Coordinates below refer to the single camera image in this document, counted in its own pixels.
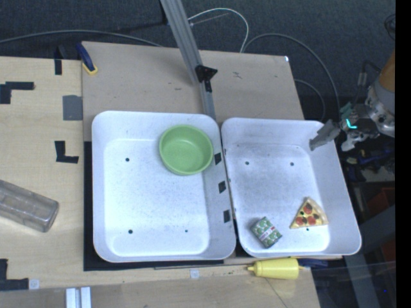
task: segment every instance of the green plate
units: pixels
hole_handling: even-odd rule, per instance
[[[177,175],[199,173],[213,159],[213,144],[207,134],[186,124],[167,129],[159,146],[162,162]]]

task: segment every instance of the teal light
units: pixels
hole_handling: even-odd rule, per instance
[[[348,128],[350,129],[357,129],[357,126],[352,126],[351,122],[349,121],[349,119],[345,119],[345,121],[347,122]]]

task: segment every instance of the yellow cylinder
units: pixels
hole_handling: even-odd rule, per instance
[[[247,269],[259,277],[295,280],[299,275],[300,267],[296,258],[280,258],[256,261]]]

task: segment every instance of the toy pizza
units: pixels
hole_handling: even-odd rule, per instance
[[[290,228],[327,225],[328,219],[322,208],[310,197],[304,199]]]

